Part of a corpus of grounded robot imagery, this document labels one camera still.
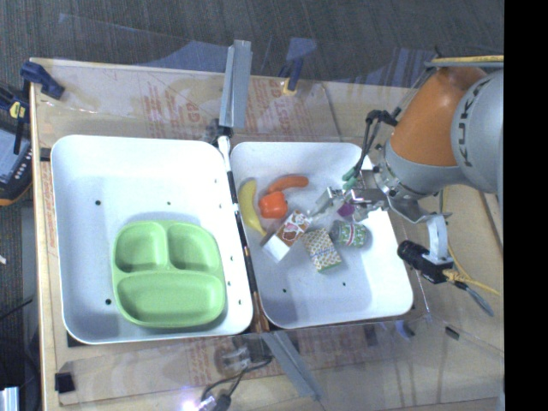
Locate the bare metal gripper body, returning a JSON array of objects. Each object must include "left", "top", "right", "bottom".
[{"left": 342, "top": 171, "right": 393, "bottom": 223}]

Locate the orange sausage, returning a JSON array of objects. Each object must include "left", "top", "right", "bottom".
[{"left": 267, "top": 174, "right": 310, "bottom": 194}]

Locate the white and red carton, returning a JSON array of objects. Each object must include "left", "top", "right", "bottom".
[{"left": 261, "top": 210, "right": 313, "bottom": 262}]

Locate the green and white can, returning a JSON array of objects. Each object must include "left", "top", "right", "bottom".
[{"left": 328, "top": 219, "right": 369, "bottom": 249}]

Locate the orange and green patterned packet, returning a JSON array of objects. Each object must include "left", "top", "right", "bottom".
[{"left": 300, "top": 227, "right": 344, "bottom": 274}]

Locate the orange bell pepper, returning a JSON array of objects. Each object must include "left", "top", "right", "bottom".
[{"left": 257, "top": 190, "right": 289, "bottom": 220}]

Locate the yellow banana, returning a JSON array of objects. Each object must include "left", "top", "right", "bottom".
[{"left": 237, "top": 178, "right": 268, "bottom": 237}]

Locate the white plastic tray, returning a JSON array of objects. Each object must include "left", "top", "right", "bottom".
[
  {"left": 229, "top": 140, "right": 415, "bottom": 331},
  {"left": 50, "top": 134, "right": 255, "bottom": 346}
]

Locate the green divided plate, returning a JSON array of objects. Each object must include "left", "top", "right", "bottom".
[{"left": 111, "top": 219, "right": 228, "bottom": 330}]

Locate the brown cardboard board red print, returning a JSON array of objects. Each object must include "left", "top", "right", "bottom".
[{"left": 30, "top": 57, "right": 504, "bottom": 407}]

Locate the black cylinder on white bracket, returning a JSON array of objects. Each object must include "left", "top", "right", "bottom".
[{"left": 396, "top": 212, "right": 456, "bottom": 285}]

